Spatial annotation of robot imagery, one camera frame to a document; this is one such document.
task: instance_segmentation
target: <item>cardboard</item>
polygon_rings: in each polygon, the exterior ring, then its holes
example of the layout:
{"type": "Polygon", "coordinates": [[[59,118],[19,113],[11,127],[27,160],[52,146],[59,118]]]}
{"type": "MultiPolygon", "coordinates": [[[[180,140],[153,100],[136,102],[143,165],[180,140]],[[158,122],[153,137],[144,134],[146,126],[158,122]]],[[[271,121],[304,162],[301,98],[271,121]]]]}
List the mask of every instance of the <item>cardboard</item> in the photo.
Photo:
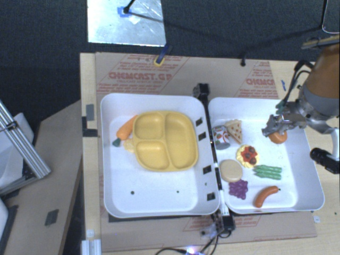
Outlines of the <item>cardboard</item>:
{"type": "MultiPolygon", "coordinates": [[[[278,93],[268,61],[167,56],[162,67],[153,65],[154,55],[97,53],[97,107],[111,92],[191,95],[197,83],[209,83],[209,99],[249,97],[277,99],[278,93]]],[[[100,110],[97,108],[100,130],[100,110]]],[[[101,139],[98,139],[100,227],[102,251],[159,249],[208,242],[200,231],[210,216],[145,220],[121,220],[109,216],[103,204],[101,139]]],[[[236,216],[236,230],[220,243],[316,237],[310,212],[236,216]]]]}

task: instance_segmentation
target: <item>metal sheet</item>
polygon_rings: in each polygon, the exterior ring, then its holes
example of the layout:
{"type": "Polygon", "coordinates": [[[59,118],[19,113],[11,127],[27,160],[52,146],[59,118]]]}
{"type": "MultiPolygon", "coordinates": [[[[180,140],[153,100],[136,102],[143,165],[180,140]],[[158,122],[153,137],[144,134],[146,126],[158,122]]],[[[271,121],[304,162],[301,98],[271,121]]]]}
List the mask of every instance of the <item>metal sheet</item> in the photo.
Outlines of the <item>metal sheet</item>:
{"type": "Polygon", "coordinates": [[[166,44],[160,0],[136,0],[132,14],[120,14],[130,0],[88,0],[90,43],[164,46],[166,44]]]}

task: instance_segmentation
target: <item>yellow divided plate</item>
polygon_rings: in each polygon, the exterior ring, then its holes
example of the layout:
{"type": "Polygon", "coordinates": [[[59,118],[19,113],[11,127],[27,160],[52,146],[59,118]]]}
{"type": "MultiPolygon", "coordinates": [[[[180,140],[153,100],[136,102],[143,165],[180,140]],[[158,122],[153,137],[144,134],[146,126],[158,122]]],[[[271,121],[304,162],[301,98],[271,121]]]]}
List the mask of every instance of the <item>yellow divided plate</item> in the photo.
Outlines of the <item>yellow divided plate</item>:
{"type": "Polygon", "coordinates": [[[140,114],[133,123],[135,155],[152,171],[181,171],[198,159],[196,134],[190,119],[179,112],[140,114]]]}

